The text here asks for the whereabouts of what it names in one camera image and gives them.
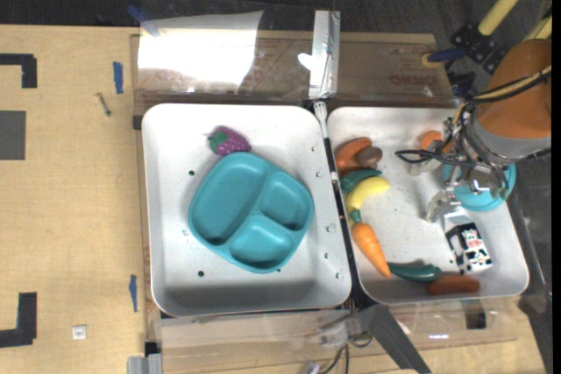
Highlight yellow banana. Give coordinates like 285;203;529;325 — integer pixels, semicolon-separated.
345;176;392;212

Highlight green chili pepper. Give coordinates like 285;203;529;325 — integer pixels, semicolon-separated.
340;168;383;194
387;261;444;283

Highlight blue divided plate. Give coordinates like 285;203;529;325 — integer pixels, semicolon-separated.
188;151;316;275

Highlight brown potato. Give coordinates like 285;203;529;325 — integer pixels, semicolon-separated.
358;145;384;170

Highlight orange sausage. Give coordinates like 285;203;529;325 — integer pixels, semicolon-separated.
334;137;373;177
427;274;481;297

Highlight purple grapes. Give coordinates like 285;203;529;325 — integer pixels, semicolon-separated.
207;125;252;157

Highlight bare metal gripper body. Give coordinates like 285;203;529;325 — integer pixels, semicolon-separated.
451;144;512;199

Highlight blue bowl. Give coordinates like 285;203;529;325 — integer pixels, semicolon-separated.
442;157;517;213

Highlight orange carrot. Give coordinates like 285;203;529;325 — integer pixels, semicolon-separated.
349;209;393;280

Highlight small orange toy food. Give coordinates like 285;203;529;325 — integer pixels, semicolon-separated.
420;130;452;155

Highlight cow print milk carton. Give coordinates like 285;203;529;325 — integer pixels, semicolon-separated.
444;208;494;276

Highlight white plastic tray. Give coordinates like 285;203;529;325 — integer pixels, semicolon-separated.
326;106;530;306
140;102;353;318

